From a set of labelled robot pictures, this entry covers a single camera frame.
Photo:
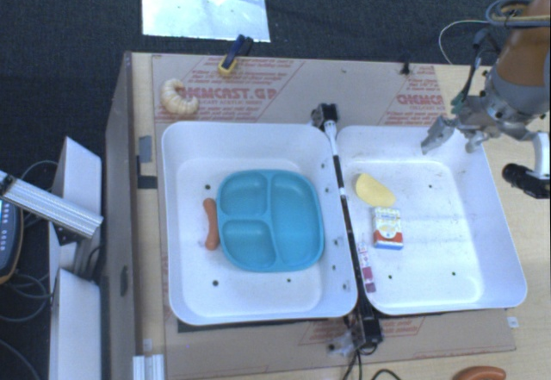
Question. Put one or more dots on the white plastic tray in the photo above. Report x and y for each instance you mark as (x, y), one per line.
(447, 240)
(258, 296)

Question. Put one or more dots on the brown cardboard board, red print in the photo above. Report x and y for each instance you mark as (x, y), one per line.
(370, 89)

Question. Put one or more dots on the yellow crisp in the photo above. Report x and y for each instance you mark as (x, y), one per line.
(374, 191)

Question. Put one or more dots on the cream croissant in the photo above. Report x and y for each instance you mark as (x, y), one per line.
(172, 98)

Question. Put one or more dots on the blue divided plate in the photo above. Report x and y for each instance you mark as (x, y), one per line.
(284, 219)

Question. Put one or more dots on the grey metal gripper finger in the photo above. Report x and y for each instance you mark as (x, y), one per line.
(476, 141)
(438, 133)

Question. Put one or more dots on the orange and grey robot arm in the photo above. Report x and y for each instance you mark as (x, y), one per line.
(523, 55)

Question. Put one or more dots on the white and maroon packet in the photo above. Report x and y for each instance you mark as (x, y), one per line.
(367, 268)

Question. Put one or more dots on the orange sausage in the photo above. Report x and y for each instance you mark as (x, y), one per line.
(210, 227)
(480, 374)

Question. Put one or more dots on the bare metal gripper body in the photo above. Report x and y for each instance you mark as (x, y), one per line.
(495, 116)

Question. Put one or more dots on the thin black and white rod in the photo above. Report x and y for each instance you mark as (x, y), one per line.
(343, 188)

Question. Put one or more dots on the red and white carton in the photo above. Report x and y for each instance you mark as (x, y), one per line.
(387, 229)

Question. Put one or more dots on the black cylinder on white bracket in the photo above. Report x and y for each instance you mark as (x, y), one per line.
(523, 178)

